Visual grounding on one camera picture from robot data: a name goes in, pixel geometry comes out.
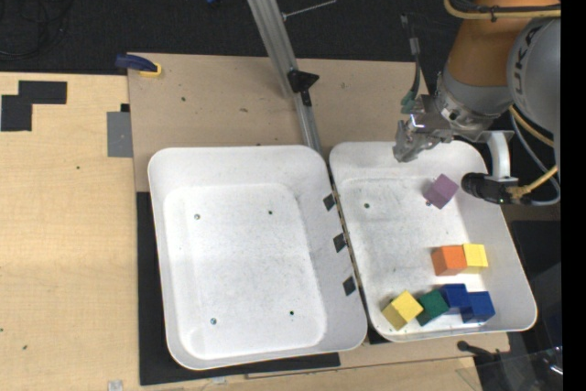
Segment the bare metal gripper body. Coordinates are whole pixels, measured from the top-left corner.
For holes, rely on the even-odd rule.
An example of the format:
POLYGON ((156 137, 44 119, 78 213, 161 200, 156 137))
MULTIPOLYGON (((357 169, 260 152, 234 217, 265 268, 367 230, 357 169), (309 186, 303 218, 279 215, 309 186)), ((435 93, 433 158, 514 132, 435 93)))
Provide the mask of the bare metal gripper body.
POLYGON ((404 105, 404 139, 408 143, 448 143, 455 136, 476 142, 498 117, 469 109, 450 96, 421 94, 404 105))

